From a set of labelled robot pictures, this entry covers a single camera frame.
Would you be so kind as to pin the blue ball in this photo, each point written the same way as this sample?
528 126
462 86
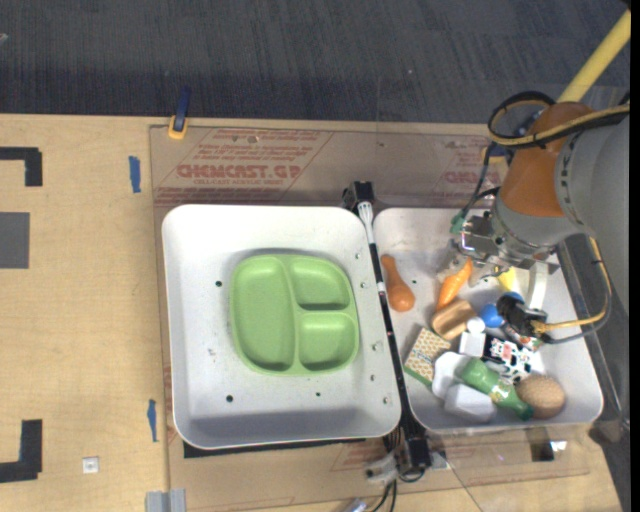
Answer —
491 314

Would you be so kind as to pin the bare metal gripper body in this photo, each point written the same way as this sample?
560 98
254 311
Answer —
492 240

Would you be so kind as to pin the thin black and white rod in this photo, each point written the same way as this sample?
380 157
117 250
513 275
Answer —
386 310

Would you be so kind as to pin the patterned packet with green edge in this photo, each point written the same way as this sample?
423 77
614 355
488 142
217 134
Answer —
424 352

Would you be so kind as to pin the small white square block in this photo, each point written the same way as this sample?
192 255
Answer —
90 464

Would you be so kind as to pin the brown bread roll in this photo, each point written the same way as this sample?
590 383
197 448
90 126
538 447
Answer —
452 319

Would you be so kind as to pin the white rectangular block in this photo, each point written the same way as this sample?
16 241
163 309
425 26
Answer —
467 402

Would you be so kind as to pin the white rounded container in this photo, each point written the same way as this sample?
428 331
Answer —
445 372

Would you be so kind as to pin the brown round biscuit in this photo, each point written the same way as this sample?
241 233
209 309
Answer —
542 397

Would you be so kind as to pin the orange pin-shaped toy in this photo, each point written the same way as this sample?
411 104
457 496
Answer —
400 295

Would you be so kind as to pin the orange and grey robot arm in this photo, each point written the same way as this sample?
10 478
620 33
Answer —
535 170

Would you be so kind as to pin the white plastic tray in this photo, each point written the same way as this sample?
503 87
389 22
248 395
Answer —
200 300
565 360

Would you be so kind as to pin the small white capped carton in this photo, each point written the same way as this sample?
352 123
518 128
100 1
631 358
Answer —
471 342

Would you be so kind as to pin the cow print carton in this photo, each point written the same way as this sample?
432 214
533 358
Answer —
512 357

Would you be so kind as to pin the orange carrot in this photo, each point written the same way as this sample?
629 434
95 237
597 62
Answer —
450 289

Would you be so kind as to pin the yellow banana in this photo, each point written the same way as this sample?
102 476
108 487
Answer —
507 280

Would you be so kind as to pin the green bottle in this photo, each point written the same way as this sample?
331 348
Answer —
492 387

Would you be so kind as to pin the brown cardboard board red print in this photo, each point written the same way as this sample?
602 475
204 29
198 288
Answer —
240 160

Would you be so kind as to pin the colourful printed packet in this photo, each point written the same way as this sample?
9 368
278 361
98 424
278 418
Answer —
531 344

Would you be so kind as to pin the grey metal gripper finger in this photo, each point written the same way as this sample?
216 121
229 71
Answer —
452 257
484 274

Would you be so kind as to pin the green divided plate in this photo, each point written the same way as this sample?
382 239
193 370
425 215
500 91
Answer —
265 315

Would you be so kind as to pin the black cylinder on white bracket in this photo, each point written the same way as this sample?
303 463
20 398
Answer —
520 312

